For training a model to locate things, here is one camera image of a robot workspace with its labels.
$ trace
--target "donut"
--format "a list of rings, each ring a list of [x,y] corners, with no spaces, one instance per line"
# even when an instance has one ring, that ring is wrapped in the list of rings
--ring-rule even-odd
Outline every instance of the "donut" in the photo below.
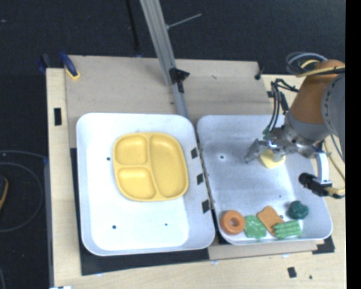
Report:
[[[239,234],[245,229],[245,218],[241,213],[230,210],[220,220],[221,229],[227,234]]]

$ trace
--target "yellow divided plate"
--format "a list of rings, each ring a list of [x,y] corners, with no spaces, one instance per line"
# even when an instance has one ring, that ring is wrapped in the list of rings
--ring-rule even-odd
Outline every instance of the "yellow divided plate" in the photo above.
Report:
[[[132,200],[175,199],[188,188],[182,147],[168,134],[138,132],[119,137],[113,165],[119,190]]]

